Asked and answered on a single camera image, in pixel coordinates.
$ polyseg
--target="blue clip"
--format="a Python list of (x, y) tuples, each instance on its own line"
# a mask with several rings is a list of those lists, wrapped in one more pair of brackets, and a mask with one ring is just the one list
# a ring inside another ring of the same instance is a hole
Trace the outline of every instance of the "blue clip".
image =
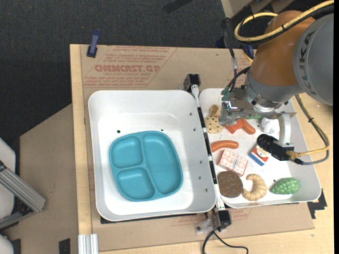
[(88, 57), (95, 57), (97, 51), (97, 43), (99, 42), (100, 38), (100, 30), (95, 29), (92, 34), (92, 42), (91, 45), (88, 46), (87, 56)]

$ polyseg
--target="teal compartment plate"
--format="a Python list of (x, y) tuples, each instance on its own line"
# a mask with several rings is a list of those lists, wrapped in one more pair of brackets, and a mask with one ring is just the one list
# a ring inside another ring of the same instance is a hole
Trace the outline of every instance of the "teal compartment plate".
[(130, 201), (151, 201), (177, 192), (182, 167), (171, 139), (144, 131), (116, 139), (109, 150), (110, 166), (120, 194)]

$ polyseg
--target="cardboard sheet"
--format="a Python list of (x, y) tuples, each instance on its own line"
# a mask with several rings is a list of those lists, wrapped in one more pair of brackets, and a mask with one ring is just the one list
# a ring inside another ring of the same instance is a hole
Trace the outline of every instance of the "cardboard sheet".
[[(90, 122), (87, 102), (102, 89), (180, 89), (187, 74), (199, 74), (200, 91), (225, 87), (233, 78), (231, 56), (227, 49), (172, 47), (99, 46), (96, 58), (86, 56), (81, 45), (81, 63), (85, 107), (88, 175), (91, 196), (93, 233), (99, 235), (100, 251), (200, 241), (195, 226), (204, 214), (146, 219), (119, 223), (102, 223), (95, 204), (95, 182)], [(235, 50), (238, 69), (250, 61)], [(244, 76), (237, 81), (240, 86)], [(229, 209), (232, 225), (223, 238), (312, 229), (306, 203)]]

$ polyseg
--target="green toy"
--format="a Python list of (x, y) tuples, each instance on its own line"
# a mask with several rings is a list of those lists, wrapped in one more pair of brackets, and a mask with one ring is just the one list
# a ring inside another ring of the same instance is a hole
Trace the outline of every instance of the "green toy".
[(276, 182), (270, 191), (274, 194), (293, 194), (299, 189), (300, 182), (294, 178), (284, 178)]

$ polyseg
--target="orange sausage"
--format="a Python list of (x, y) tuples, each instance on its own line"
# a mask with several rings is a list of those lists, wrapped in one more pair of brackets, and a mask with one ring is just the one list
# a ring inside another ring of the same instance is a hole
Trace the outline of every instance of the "orange sausage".
[(231, 149), (236, 149), (239, 147), (239, 144), (237, 141), (233, 141), (233, 140), (220, 140), (220, 141), (216, 141), (213, 142), (211, 145), (211, 150), (212, 152), (215, 152), (218, 149), (221, 148), (231, 148)]
[(248, 134), (255, 134), (255, 128), (252, 127), (246, 119), (241, 119), (243, 121), (243, 129)]

